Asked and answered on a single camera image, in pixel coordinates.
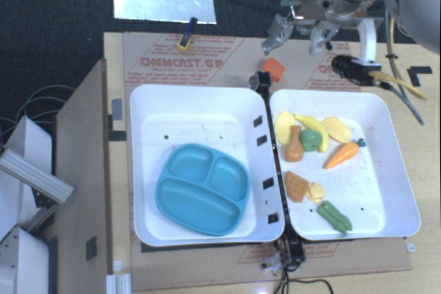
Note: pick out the yellow potato slice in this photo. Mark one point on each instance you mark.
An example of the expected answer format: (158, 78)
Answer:
(336, 129)
(283, 127)

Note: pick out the brown chicken drumstick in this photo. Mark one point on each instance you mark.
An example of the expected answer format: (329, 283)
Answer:
(294, 149)

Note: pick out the blue divided plate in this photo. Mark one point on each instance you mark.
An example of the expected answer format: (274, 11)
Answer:
(200, 196)

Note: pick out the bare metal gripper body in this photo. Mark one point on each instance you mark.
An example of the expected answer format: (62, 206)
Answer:
(322, 15)

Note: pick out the thin black rod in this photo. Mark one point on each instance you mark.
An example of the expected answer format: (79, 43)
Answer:
(275, 155)

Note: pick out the brown cardboard board red print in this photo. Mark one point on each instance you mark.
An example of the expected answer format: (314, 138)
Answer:
(220, 58)

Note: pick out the black cylinder on white bracket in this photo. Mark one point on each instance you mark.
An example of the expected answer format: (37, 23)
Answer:
(355, 70)

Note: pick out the orange carrot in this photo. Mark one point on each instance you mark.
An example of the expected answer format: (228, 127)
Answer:
(342, 155)

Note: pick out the yellow banana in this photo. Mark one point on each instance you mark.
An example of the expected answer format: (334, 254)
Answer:
(317, 127)

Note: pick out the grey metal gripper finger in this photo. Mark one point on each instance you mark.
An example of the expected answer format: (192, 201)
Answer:
(277, 32)
(320, 39)

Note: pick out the pale yellow pasta piece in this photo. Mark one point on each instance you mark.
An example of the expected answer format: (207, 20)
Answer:
(316, 192)

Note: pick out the green pepper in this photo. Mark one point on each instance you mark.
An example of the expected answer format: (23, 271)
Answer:
(310, 140)

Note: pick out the orange cube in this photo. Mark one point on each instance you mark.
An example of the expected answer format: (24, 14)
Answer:
(274, 68)

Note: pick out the orange waffle piece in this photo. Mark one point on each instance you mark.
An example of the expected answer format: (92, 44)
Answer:
(295, 186)

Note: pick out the green asparagus bundle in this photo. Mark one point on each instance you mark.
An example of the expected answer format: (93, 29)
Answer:
(334, 217)

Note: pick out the white plastic tray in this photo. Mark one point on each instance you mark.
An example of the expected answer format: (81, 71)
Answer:
(193, 113)
(358, 196)

